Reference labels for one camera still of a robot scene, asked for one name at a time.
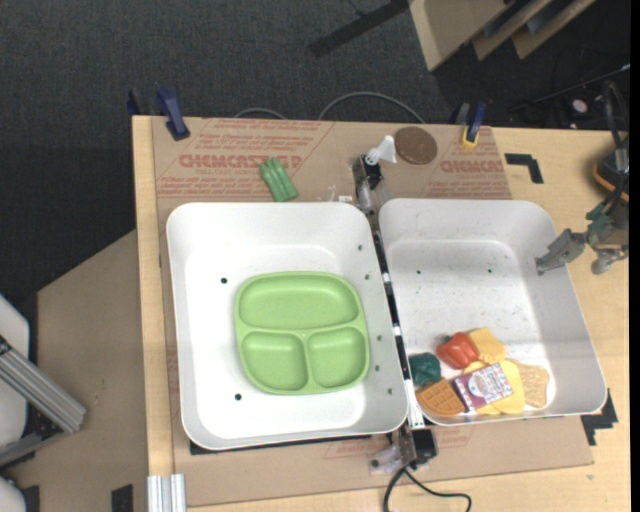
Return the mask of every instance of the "gray wire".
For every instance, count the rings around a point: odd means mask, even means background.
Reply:
[[[389,101],[391,103],[393,103],[394,105],[397,105],[398,107],[406,110],[407,112],[409,112],[413,117],[415,117],[418,122],[425,124],[426,121],[424,119],[422,119],[422,117],[420,117],[418,115],[418,113],[413,110],[411,107],[409,107],[408,105],[405,105],[404,103],[402,103],[401,101],[392,98],[391,96],[387,96],[385,94],[380,94],[378,92],[370,92],[370,91],[360,91],[360,92],[352,92],[349,94],[345,94],[344,96],[340,96],[339,98],[336,98],[335,100],[333,100],[331,103],[329,103],[323,110],[322,112],[320,112],[320,115],[318,116],[318,121],[322,120],[322,118],[325,116],[325,114],[331,109],[333,108],[335,105],[337,105],[338,103],[347,100],[349,98],[356,98],[356,97],[360,97],[360,96],[368,96],[371,98],[379,98],[382,100],[386,100]]]
[[[276,112],[275,110],[271,110],[271,109],[268,109],[268,108],[247,108],[247,109],[243,110],[242,112],[238,112],[233,117],[242,117],[242,116],[245,116],[246,114],[252,114],[252,113],[269,114],[269,115],[272,115],[273,117],[278,117],[280,119],[286,119],[286,117],[284,117],[280,112]]]

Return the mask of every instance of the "light wood tabletop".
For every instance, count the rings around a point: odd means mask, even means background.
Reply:
[[[150,117],[132,121],[137,205],[138,253],[144,350],[147,443],[152,475],[175,472],[169,379],[159,267],[159,226],[156,204],[153,129]],[[505,153],[530,154],[538,161],[544,184],[531,181],[526,167],[504,165],[514,199],[544,208],[556,231],[584,231],[585,215],[606,195],[592,179],[593,164],[613,149],[608,132],[494,128],[494,138]],[[518,474],[448,480],[430,485],[439,492],[463,492],[479,511],[576,510],[623,511],[631,508],[629,416],[629,264],[615,263],[601,275],[591,272],[595,253],[587,248],[569,264],[574,288],[610,390],[618,422],[596,433],[594,464]],[[251,468],[260,478],[260,468]],[[313,494],[291,498],[239,502],[190,508],[198,512],[382,510],[384,488]],[[459,499],[440,499],[417,486],[398,485],[392,509],[464,510]]]

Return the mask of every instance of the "green plate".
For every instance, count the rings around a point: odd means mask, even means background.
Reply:
[[[369,369],[369,337],[355,289],[327,272],[278,272],[236,295],[242,366],[257,387],[283,395],[357,384]]]

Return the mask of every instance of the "black floor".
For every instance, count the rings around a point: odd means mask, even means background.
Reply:
[[[482,62],[467,46],[430,73],[406,10],[313,53],[388,1],[0,0],[0,293],[19,303],[135,227],[134,87],[173,87],[194,116],[259,107],[316,119],[344,94],[373,91],[428,123],[482,101],[493,126],[607,128],[601,83],[531,102],[629,63],[631,0],[597,1],[524,60],[510,42]],[[630,72],[612,79],[628,104]],[[568,108],[578,97],[586,116]],[[325,118],[415,122],[370,97]]]

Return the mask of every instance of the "brown circle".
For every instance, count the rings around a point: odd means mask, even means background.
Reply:
[[[438,154],[436,140],[417,126],[407,126],[398,130],[395,142],[400,157],[413,165],[428,164]]]

